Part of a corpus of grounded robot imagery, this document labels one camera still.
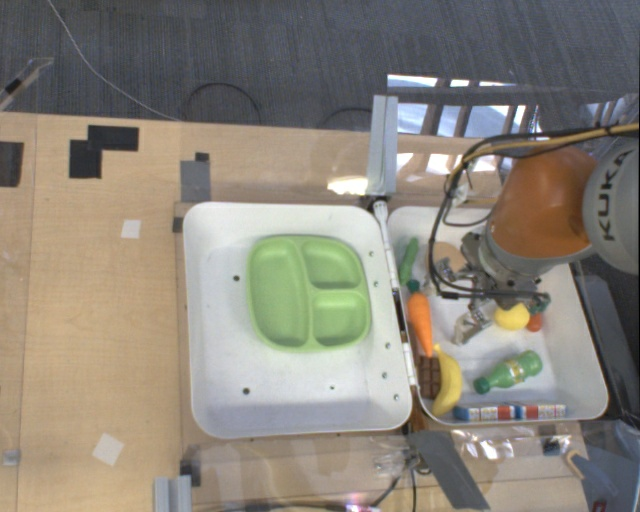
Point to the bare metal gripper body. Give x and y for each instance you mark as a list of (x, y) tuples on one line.
[(492, 282)]

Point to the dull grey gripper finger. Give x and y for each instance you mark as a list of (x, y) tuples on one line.
[(470, 327)]

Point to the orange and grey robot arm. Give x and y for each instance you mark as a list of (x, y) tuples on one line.
[(545, 210)]

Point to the white plastic tray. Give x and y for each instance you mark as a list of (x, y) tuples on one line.
[(300, 390), (505, 345)]

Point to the yellow toy lemon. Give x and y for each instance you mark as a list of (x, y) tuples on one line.
[(511, 317)]

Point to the orange toy carrot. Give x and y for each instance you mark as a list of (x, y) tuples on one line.
[(421, 315)]

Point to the yellow banana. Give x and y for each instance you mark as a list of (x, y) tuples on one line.
[(450, 380)]

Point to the small red toy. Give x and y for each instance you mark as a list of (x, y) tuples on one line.
[(535, 323)]

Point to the green plastic bottle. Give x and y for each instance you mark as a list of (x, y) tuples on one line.
[(515, 371)]

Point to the brown chocolate bar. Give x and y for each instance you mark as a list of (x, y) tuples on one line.
[(428, 377)]

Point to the green toy cucumber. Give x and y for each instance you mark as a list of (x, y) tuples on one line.
[(408, 260)]

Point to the long blue and red carton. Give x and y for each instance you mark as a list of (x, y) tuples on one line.
[(510, 412)]

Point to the thin black and white rod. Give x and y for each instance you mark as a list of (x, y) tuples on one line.
[(389, 250)]

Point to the green divided plate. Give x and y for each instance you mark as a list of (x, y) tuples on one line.
[(280, 295)]

